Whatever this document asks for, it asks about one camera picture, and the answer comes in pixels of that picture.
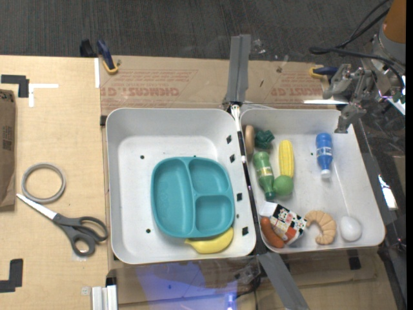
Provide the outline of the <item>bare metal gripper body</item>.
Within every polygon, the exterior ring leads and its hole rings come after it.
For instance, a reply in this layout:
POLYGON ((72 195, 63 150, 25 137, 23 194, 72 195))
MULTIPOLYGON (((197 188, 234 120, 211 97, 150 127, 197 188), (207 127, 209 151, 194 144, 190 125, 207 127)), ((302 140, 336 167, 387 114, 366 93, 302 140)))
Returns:
POLYGON ((350 104, 361 108, 367 100, 389 101, 400 108, 405 103, 406 44, 390 39, 371 39, 366 52, 353 52, 361 59, 358 83, 350 104))

